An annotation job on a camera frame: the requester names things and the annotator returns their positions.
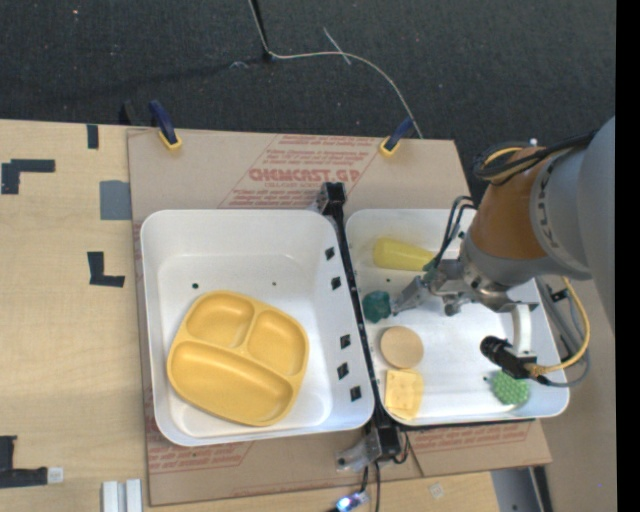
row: black fabric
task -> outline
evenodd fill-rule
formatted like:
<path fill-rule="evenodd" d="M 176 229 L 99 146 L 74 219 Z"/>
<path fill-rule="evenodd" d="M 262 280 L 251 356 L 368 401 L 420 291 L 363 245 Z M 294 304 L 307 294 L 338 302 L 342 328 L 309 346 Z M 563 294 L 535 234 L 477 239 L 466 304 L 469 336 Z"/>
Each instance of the black fabric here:
<path fill-rule="evenodd" d="M 257 3 L 276 53 L 334 50 L 326 28 L 383 69 L 465 170 L 492 144 L 552 144 L 615 114 L 613 0 Z M 158 99 L 177 127 L 386 136 L 406 117 L 361 63 L 266 62 L 245 1 L 2 2 L 0 28 L 1 118 L 115 124 L 126 101 Z"/>

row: blue clamp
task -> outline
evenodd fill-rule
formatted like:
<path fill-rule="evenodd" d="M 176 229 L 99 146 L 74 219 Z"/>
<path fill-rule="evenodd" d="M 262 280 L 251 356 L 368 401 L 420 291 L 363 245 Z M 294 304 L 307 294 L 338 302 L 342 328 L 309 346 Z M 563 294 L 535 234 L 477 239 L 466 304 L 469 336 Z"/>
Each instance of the blue clamp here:
<path fill-rule="evenodd" d="M 384 156 L 393 155 L 400 146 L 398 143 L 402 137 L 410 137 L 415 131 L 411 116 L 400 123 L 395 131 L 380 143 L 380 152 Z"/>
<path fill-rule="evenodd" d="M 169 114 L 160 102 L 158 100 L 150 101 L 149 110 L 153 114 L 153 118 L 158 123 L 158 128 L 160 128 L 158 135 L 160 135 L 160 140 L 162 140 L 164 145 L 172 151 L 182 146 L 182 139 L 176 133 Z"/>

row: cardboard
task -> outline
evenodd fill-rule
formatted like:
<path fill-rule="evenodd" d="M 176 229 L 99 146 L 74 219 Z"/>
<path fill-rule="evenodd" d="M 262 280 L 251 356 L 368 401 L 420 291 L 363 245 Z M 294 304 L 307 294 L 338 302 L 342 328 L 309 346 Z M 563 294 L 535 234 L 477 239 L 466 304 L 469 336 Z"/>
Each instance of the cardboard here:
<path fill-rule="evenodd" d="M 346 217 L 371 207 L 448 209 L 467 191 L 455 145 L 406 140 L 389 158 L 378 151 L 381 139 L 375 138 L 193 130 L 180 135 L 183 146 L 177 151 L 168 151 L 156 130 L 130 130 L 128 136 L 151 504 L 358 485 L 361 475 L 336 470 L 335 453 L 356 444 L 360 431 L 197 449 L 162 437 L 153 419 L 140 227 L 163 209 L 309 208 L 325 181 L 345 184 Z M 411 433 L 413 454 L 403 465 L 385 466 L 382 478 L 549 462 L 539 423 L 515 425 Z"/>

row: yellow plate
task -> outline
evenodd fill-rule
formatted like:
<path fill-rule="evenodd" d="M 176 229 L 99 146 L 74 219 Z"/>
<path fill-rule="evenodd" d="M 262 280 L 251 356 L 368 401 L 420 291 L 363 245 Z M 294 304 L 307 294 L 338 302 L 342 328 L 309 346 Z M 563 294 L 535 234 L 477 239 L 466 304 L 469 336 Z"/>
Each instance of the yellow plate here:
<path fill-rule="evenodd" d="M 304 328 L 283 311 L 229 291 L 198 298 L 176 334 L 167 374 L 187 402 L 263 427 L 295 403 L 309 357 Z"/>

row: light wood surface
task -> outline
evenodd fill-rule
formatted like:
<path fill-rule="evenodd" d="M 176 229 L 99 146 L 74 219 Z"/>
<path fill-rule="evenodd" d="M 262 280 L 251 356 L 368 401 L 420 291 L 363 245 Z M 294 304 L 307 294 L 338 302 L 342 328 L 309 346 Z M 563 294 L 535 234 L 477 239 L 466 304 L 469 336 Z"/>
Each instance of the light wood surface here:
<path fill-rule="evenodd" d="M 0 137 L 2 162 L 56 161 L 55 173 L 22 173 L 20 193 L 0 195 L 0 433 L 18 436 L 15 467 L 64 470 L 62 484 L 0 490 L 0 510 L 99 510 L 103 481 L 140 478 L 144 489 L 146 478 L 132 226 L 99 209 L 101 181 L 128 181 L 126 128 L 101 126 L 98 150 L 85 125 L 0 121 Z M 89 251 L 104 252 L 123 288 L 89 285 Z M 354 490 L 161 510 L 321 511 Z M 382 510 L 498 510 L 488 473 L 381 490 Z"/>

